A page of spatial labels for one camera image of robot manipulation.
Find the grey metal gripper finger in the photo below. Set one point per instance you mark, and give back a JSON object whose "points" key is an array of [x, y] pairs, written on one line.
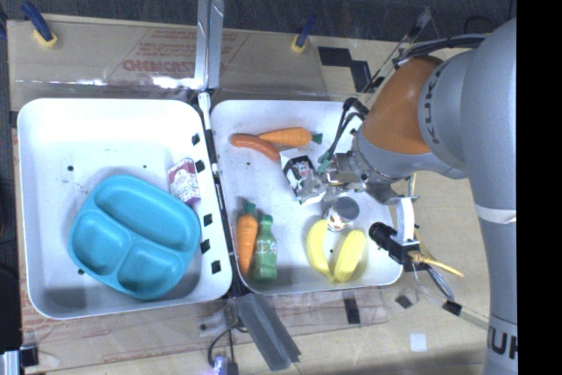
{"points": [[319, 174], [314, 194]]}

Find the orange sausage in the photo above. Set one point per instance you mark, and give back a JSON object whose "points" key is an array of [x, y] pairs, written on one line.
{"points": [[257, 143]]}

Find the black and white carton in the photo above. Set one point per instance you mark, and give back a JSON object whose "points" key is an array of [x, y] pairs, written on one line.
{"points": [[296, 173]]}

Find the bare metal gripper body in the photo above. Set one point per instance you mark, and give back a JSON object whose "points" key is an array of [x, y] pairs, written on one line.
{"points": [[344, 171]]}

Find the black cylinder on white bracket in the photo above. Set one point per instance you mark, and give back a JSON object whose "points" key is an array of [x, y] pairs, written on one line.
{"points": [[388, 239]]}

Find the orange carrot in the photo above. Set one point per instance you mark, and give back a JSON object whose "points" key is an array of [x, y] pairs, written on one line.
{"points": [[287, 136], [247, 237]]}

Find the yellow banana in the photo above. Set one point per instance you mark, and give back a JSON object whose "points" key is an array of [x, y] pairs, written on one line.
{"points": [[349, 252]]}

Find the brown cardboard board red print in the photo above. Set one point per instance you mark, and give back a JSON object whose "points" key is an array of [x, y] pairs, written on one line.
{"points": [[110, 52]]}

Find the green bottle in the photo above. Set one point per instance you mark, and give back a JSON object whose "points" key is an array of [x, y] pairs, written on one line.
{"points": [[264, 252]]}

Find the red and white packet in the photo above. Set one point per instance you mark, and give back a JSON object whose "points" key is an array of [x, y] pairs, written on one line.
{"points": [[184, 182]]}

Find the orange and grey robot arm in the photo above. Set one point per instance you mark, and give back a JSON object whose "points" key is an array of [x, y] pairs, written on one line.
{"points": [[465, 110]]}

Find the white plastic tray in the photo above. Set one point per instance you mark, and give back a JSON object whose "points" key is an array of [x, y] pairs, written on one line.
{"points": [[290, 118], [110, 131]]}

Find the blue divided plate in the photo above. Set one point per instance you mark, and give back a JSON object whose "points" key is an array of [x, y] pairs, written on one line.
{"points": [[131, 232]]}

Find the small white can grey lid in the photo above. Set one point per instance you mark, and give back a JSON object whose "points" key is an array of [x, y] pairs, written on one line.
{"points": [[344, 211]]}

